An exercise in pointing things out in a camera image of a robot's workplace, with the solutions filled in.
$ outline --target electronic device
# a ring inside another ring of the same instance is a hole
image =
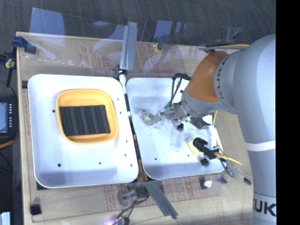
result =
[[[0,149],[11,145],[17,137],[18,106],[14,95],[0,97]]]

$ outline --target dark gray carpet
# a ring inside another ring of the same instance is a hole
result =
[[[11,52],[11,40],[16,31],[30,30],[33,8],[75,16],[65,17],[66,35],[106,37],[103,30],[87,28],[81,22],[74,23],[76,17],[120,25],[136,22],[138,38],[143,41],[152,39],[158,20],[197,24],[195,37],[188,40],[169,37],[170,41],[192,45],[215,41],[220,36],[220,27],[242,28],[243,33],[236,41],[248,44],[276,32],[276,0],[0,0],[0,53]],[[40,25],[45,32],[51,30],[46,24]],[[7,69],[1,66],[2,81],[6,81],[7,74]],[[4,86],[0,87],[1,96],[9,93]],[[11,165],[17,164],[11,146],[0,152]],[[0,158],[0,168],[7,167],[8,164]],[[11,178],[0,172],[0,213],[15,207],[15,192],[11,184]]]

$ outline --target white band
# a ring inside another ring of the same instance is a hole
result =
[[[269,142],[262,142],[262,143],[245,143],[246,149],[248,151],[254,151],[254,152],[259,152],[259,151],[266,151],[270,149],[275,149],[276,148],[276,140],[269,141]]]

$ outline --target white robotic arm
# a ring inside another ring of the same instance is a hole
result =
[[[276,219],[276,35],[228,55],[210,53],[182,94],[182,110],[200,117],[215,110],[238,116],[254,183],[253,225]]]

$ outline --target control panel screen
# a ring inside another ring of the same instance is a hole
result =
[[[8,132],[8,104],[0,103],[0,133]]]

